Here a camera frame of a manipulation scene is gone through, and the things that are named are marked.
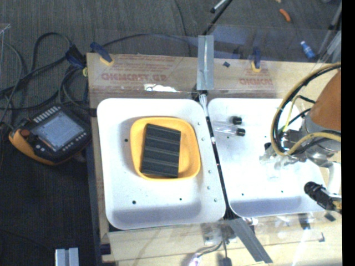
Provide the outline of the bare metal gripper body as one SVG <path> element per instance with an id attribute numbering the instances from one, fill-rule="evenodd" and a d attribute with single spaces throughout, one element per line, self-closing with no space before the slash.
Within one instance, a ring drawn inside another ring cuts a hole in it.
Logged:
<path id="1" fill-rule="evenodd" d="M 280 160 L 281 166 L 310 161 L 317 166 L 327 165 L 333 156 L 333 140 L 328 131 L 307 133 L 288 130 L 282 137 L 282 148 L 286 152 Z"/>

